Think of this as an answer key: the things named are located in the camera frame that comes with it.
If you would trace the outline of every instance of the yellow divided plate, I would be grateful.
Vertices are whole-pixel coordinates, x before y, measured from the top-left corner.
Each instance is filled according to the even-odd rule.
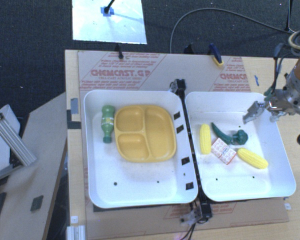
[[[120,155],[131,162],[161,162],[176,152],[174,124],[160,106],[122,107],[114,116],[114,134]]]

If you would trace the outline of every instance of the white tray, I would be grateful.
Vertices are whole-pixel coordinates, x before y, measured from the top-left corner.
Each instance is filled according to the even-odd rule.
[[[84,97],[84,117],[91,201],[101,208],[182,204],[198,194],[195,168],[181,100],[168,91],[93,90]],[[129,105],[157,105],[171,115],[176,133],[176,153],[166,161],[135,163],[119,154],[115,135],[103,143],[102,107],[116,111]]]
[[[270,113],[243,124],[242,117],[254,101],[264,96],[250,92],[191,92],[186,107],[201,183],[204,193],[217,202],[260,198],[288,197],[296,190],[296,182],[276,123]],[[228,135],[239,129],[248,134],[245,145],[231,145],[235,150],[247,148],[264,157],[269,166],[257,169],[238,156],[224,164],[214,154],[200,154],[199,133],[202,124],[214,122]],[[211,129],[211,139],[217,139]]]

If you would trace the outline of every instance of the black carpet floor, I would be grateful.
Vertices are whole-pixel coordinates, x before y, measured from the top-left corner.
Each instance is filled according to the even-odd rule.
[[[220,8],[284,30],[288,0],[142,0],[147,45],[123,44],[124,51],[169,53],[178,19],[199,8]],[[300,0],[293,0],[291,24],[300,30]],[[172,52],[193,43],[206,54],[213,42],[222,55],[272,57],[287,33],[227,12],[203,10],[180,22]],[[18,117],[65,91],[66,49],[111,51],[113,43],[72,39],[72,0],[0,0],[0,107]]]

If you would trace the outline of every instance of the wooden table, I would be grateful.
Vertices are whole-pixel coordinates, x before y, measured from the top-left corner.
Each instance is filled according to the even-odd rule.
[[[274,61],[272,58],[242,58],[249,85],[252,92],[263,93],[273,82]],[[289,73],[296,63],[296,59],[285,59],[282,64],[282,73],[277,81],[277,88],[285,84],[284,73]],[[79,80],[78,58],[75,51],[66,54],[67,79]],[[255,76],[258,77],[259,86],[256,84]],[[72,97],[78,96],[79,86],[67,83],[67,110],[71,109]],[[80,121],[80,111],[73,114],[72,121]],[[288,155],[293,174],[296,180],[296,192],[285,202],[290,204],[291,210],[288,211],[290,221],[287,223],[263,224],[254,226],[243,226],[222,229],[198,230],[192,235],[192,239],[199,240],[259,240],[259,239],[280,239],[291,240],[300,239],[300,145],[296,139],[300,134],[300,116],[282,116],[277,122],[286,153]],[[81,138],[80,129],[68,130],[68,140]],[[85,225],[85,196],[83,184],[83,158],[82,143],[68,141],[68,150],[72,155],[69,156],[69,188],[70,188],[70,215],[77,216],[78,221],[72,225]],[[113,238],[116,240],[167,240],[182,238],[182,233],[166,233],[157,235],[145,235],[135,237]]]

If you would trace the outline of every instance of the bottle cap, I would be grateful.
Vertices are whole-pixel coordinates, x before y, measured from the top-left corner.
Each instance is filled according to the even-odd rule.
[[[111,143],[111,141],[112,141],[112,139],[111,139],[110,136],[105,136],[105,137],[103,137],[103,142],[104,142],[104,143]]]

